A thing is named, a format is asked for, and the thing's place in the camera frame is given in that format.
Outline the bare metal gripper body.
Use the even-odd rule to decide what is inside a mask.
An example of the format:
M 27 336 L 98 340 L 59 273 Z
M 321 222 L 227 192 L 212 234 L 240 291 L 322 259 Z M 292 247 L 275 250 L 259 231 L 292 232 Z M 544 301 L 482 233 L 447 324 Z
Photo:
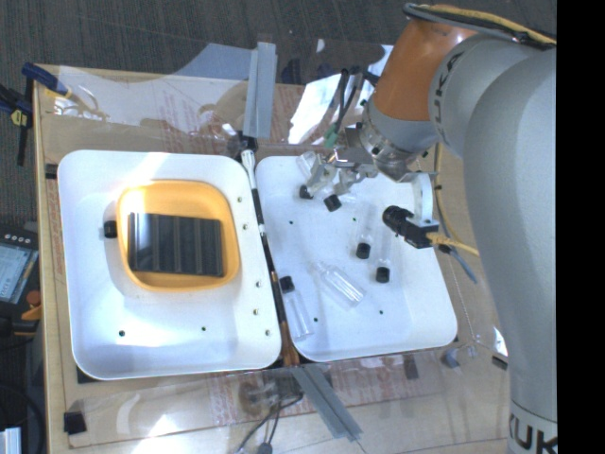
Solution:
M 407 181 L 410 166 L 419 156 L 397 148 L 388 138 L 370 128 L 348 128 L 344 141 L 332 152 L 332 164 L 363 178 L 378 174 L 394 182 Z

